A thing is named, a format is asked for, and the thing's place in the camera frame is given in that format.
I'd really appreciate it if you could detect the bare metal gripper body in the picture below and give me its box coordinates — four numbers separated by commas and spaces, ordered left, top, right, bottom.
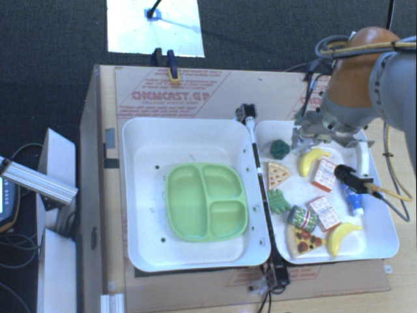
298, 109, 376, 149

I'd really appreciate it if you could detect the yellow banana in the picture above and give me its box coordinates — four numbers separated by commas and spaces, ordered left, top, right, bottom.
326, 222, 364, 258
298, 147, 332, 178

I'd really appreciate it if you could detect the dark green broccoli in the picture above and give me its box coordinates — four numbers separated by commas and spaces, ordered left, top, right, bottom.
270, 139, 291, 160

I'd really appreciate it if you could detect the red and white carton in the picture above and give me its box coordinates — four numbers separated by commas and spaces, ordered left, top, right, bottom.
311, 158, 338, 193
306, 196, 342, 233

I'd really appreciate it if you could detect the checkered cheese pizza slice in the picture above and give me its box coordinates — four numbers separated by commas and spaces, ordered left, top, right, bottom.
266, 160, 292, 192

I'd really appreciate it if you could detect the thin black and white rod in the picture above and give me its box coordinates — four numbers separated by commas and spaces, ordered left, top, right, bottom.
246, 115, 288, 286

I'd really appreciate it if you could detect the green can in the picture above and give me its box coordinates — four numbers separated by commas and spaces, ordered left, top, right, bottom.
286, 205, 319, 233

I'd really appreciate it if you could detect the blue bottle with white cap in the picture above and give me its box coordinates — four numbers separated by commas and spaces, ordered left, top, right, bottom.
341, 183, 365, 217

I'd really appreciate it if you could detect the pepperoni pizza slice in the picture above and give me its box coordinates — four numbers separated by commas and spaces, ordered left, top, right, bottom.
285, 223, 328, 260

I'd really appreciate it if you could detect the brown cardboard board, red print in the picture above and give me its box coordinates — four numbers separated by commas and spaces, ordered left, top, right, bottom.
114, 66, 392, 309

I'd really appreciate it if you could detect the white plastic tray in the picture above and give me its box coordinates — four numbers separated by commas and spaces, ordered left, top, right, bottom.
253, 119, 400, 266
122, 116, 272, 273

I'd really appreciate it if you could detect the green divided plate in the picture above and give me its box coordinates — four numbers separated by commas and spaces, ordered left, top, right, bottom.
164, 162, 249, 243

